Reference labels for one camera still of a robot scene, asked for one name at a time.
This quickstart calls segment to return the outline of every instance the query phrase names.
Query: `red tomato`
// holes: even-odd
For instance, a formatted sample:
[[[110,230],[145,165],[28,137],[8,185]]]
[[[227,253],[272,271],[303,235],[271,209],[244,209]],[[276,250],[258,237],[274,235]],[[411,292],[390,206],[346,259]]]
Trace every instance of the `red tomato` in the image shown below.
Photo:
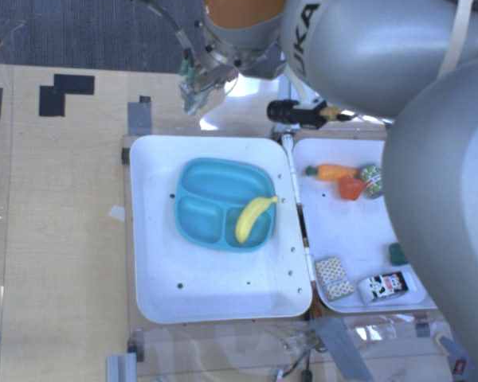
[[[344,200],[356,201],[365,189],[365,183],[353,177],[340,178],[338,191]]]

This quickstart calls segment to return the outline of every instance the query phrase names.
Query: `toy fruit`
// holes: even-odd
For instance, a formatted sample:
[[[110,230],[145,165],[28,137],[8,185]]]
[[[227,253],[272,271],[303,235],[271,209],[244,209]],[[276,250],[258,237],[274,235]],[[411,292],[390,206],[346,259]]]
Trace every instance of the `toy fruit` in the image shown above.
[[[309,166],[306,169],[306,175],[315,175],[322,181],[336,181],[344,177],[353,177],[357,175],[356,169],[349,167],[336,166],[334,164],[322,164],[321,166]]]
[[[253,225],[260,214],[269,208],[273,202],[277,201],[278,197],[257,197],[253,198],[249,204],[246,205],[246,208],[241,212],[236,224],[237,242],[243,244],[248,239],[249,233],[252,231]]]
[[[365,189],[365,183],[353,177],[338,180],[338,191],[344,200],[356,201]]]

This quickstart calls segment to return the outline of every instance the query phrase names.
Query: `white strap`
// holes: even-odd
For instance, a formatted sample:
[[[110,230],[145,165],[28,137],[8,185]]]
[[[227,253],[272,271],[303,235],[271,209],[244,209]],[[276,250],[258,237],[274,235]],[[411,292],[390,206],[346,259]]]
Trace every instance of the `white strap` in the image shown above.
[[[455,21],[452,36],[449,40],[448,50],[437,74],[441,78],[451,72],[459,63],[465,39],[468,36],[469,20],[471,18],[472,4],[475,0],[459,0],[456,7]]]

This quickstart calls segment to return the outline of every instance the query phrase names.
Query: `white tray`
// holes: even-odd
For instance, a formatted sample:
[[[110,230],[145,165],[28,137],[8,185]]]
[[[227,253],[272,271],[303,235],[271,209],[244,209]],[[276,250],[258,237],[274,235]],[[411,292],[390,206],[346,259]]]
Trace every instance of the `white tray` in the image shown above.
[[[338,256],[354,287],[372,275],[411,271],[409,265],[393,266],[388,247],[397,242],[384,205],[384,197],[374,200],[363,193],[356,201],[345,201],[336,182],[307,177],[307,166],[338,164],[360,168],[368,164],[381,167],[384,142],[306,138],[294,146],[304,219],[314,261]],[[365,305],[358,292],[329,302],[322,289],[319,294],[327,306],[341,313],[427,310],[436,306],[414,274],[417,291],[399,298]]]
[[[257,251],[234,253],[192,244],[178,232],[178,176],[194,158],[224,158],[262,169],[276,204],[273,233]],[[153,322],[184,323],[293,317],[311,286],[287,158],[263,138],[146,136],[131,148],[136,299]]]

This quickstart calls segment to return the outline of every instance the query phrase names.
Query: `toy carrot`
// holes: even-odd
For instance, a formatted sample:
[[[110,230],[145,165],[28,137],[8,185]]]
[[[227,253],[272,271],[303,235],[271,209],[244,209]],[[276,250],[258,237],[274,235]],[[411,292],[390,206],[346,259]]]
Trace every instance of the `toy carrot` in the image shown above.
[[[322,181],[336,181],[340,178],[358,175],[358,171],[356,169],[336,166],[334,164],[322,164],[317,167],[307,167],[306,175],[315,175],[317,179]]]

